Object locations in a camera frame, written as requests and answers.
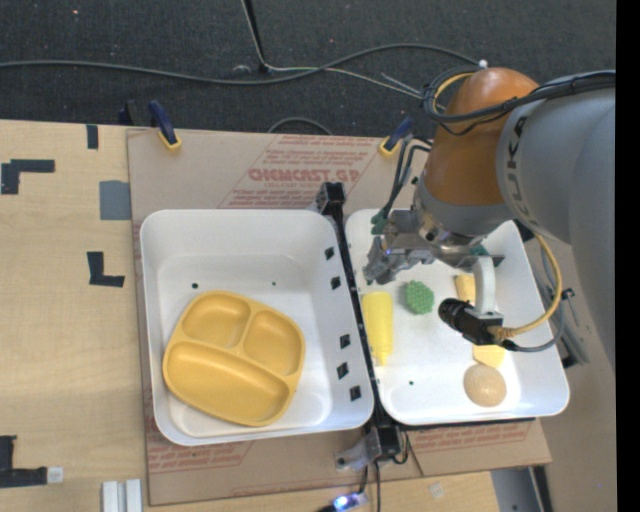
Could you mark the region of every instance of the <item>white plastic tray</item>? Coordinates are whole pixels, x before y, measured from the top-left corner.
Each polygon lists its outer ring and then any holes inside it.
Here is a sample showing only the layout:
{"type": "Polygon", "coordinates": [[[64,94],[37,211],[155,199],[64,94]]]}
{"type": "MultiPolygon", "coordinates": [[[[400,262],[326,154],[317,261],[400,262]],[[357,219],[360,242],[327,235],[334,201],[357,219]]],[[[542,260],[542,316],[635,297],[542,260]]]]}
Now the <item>white plastic tray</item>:
{"type": "Polygon", "coordinates": [[[153,407],[165,437],[202,445],[357,428],[369,419],[373,393],[329,220],[306,210],[164,210],[145,219],[140,244],[153,407]],[[173,329],[207,290],[267,304],[305,336],[296,394],[271,425],[213,418],[180,402],[164,383],[162,358],[173,329]]]}
{"type": "MultiPolygon", "coordinates": [[[[376,366],[380,399],[385,410],[407,425],[508,420],[560,413],[569,399],[569,387],[555,347],[537,353],[506,355],[499,370],[507,384],[505,400],[495,407],[481,407],[466,395],[463,376],[475,364],[472,344],[438,317],[442,300],[457,297],[454,276],[460,273],[441,262],[416,265],[400,272],[386,285],[367,285],[362,268],[371,247],[371,217],[377,210],[352,214],[346,226],[347,239],[360,297],[385,290],[394,298],[394,351],[386,366],[376,366]],[[415,315],[403,306],[403,288],[411,280],[421,281],[435,295],[433,312],[415,315]]],[[[492,233],[485,247],[505,260],[496,269],[496,308],[505,325],[529,323],[543,312],[518,230],[507,222],[492,233]]],[[[552,336],[548,323],[517,336],[514,341],[536,346],[552,336]]]]}

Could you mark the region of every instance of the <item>beige egg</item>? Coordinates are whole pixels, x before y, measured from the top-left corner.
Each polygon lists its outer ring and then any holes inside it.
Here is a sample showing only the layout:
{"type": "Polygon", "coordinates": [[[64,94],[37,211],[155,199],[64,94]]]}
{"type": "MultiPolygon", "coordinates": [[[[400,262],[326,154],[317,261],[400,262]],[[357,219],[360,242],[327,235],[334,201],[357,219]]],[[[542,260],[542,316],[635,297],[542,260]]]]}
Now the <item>beige egg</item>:
{"type": "Polygon", "coordinates": [[[507,396],[507,383],[495,368],[476,364],[464,374],[464,390],[474,403],[494,407],[507,396]]]}

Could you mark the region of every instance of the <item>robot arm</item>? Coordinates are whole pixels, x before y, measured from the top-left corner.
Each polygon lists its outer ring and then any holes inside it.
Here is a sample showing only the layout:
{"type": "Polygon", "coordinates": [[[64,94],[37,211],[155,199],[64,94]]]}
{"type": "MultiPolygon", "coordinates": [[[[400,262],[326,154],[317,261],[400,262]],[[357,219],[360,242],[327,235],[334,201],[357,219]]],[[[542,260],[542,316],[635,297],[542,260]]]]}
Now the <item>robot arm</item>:
{"type": "MultiPolygon", "coordinates": [[[[391,211],[375,238],[365,278],[384,284],[436,259],[471,270],[488,256],[484,238],[518,219],[572,246],[615,365],[615,72],[538,86],[508,69],[453,70],[434,81],[425,109],[440,124],[430,157],[411,209],[391,211]],[[443,91],[458,81],[439,112],[443,91]]],[[[496,264],[501,259],[490,257],[496,264]]]]}

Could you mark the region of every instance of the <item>yellow divided plate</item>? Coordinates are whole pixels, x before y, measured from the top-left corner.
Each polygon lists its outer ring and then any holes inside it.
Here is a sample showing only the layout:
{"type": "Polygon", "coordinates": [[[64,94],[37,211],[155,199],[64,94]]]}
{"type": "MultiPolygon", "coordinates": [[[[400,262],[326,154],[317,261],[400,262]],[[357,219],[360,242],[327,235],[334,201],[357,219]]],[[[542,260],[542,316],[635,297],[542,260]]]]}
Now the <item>yellow divided plate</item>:
{"type": "Polygon", "coordinates": [[[196,297],[182,313],[162,361],[171,392],[227,421],[261,427],[287,410],[304,361],[296,323],[226,291],[196,297]]]}

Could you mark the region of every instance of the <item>cardboard sheet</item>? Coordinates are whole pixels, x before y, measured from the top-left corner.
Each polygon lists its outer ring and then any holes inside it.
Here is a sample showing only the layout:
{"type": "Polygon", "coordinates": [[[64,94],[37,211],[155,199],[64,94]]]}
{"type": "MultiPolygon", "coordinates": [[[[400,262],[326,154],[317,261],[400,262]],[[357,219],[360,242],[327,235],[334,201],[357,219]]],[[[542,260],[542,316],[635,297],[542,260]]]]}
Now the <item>cardboard sheet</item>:
{"type": "MultiPolygon", "coordinates": [[[[388,199],[397,157],[380,155],[375,138],[186,130],[180,136],[182,147],[172,152],[154,129],[128,132],[150,503],[356,485],[360,475],[338,471],[333,454],[353,446],[360,430],[196,449],[173,445],[158,432],[151,407],[138,235],[144,219],[162,209],[313,207],[325,181],[344,183],[345,214],[377,208],[388,199]]],[[[414,175],[424,161],[418,152],[414,175]]],[[[409,206],[412,188],[403,189],[395,206],[409,206]]],[[[385,465],[383,480],[550,461],[537,420],[418,430],[410,439],[407,464],[385,465]]]]}

